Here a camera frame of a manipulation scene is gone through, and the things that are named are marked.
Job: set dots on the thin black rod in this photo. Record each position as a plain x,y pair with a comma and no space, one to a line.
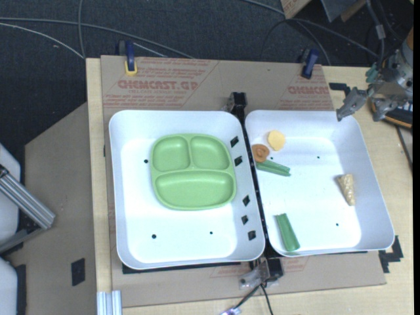
259,202

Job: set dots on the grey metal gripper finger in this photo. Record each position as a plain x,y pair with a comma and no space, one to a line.
382,107
352,102

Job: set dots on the green divided plate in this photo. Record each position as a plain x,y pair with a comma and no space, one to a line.
193,185

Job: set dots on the thick green celery stick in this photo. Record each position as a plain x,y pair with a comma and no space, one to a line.
287,231

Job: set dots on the yellow round biscuit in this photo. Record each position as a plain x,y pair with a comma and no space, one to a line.
276,139

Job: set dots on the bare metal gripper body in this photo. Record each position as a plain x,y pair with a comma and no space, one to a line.
395,89

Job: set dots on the brown cardboard board, red print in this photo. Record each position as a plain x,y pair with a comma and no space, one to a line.
164,87

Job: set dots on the thin green celery stick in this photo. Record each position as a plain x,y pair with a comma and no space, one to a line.
272,168

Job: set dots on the beige textured wedge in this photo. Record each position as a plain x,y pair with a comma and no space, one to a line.
348,187

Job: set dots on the orange-brown doughnut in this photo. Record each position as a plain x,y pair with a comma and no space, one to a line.
260,153

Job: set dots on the white plastic tray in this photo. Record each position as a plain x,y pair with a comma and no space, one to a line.
183,235
311,195

